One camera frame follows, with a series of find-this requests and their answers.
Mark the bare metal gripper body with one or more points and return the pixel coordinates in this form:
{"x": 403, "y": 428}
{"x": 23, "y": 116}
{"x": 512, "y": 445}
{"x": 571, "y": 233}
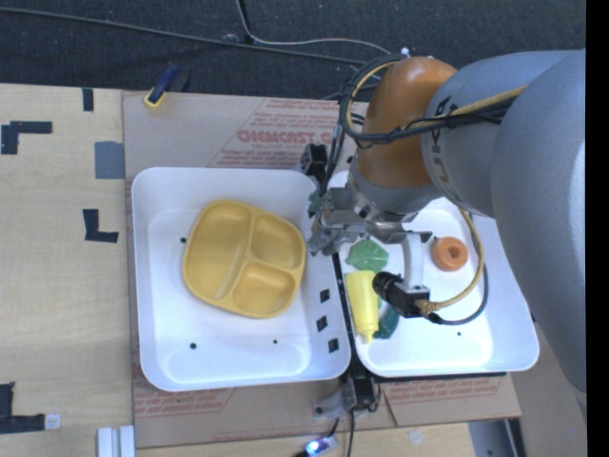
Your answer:
{"x": 349, "y": 219}

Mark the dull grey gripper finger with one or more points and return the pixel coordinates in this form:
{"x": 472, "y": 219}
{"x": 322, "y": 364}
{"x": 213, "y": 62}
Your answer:
{"x": 324, "y": 244}

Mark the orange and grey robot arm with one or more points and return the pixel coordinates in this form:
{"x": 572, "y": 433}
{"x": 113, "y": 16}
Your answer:
{"x": 514, "y": 169}

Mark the light green lettuce leaf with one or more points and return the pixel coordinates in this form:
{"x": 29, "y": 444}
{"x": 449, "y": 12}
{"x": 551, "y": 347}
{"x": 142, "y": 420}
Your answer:
{"x": 366, "y": 256}

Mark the yellow squeeze bottle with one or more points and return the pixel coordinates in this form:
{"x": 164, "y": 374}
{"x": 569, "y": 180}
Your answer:
{"x": 361, "y": 298}

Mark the yellow divided plate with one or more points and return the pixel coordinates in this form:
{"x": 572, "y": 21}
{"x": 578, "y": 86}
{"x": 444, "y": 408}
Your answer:
{"x": 238, "y": 255}

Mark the dark green toy vegetable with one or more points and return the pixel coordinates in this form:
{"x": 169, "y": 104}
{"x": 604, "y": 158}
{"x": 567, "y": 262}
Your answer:
{"x": 387, "y": 325}

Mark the orange doughnut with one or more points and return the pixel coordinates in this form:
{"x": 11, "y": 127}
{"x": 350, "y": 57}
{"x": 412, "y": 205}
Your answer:
{"x": 446, "y": 260}

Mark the white plastic tray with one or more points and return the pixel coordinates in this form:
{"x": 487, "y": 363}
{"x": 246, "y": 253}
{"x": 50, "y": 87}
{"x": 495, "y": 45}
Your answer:
{"x": 228, "y": 350}
{"x": 442, "y": 341}

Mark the brown cardboard board red print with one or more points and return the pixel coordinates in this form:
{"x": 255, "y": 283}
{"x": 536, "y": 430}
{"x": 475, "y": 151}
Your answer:
{"x": 190, "y": 131}

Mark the black cylinder on white bracket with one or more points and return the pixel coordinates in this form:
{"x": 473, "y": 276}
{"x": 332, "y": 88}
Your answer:
{"x": 402, "y": 295}

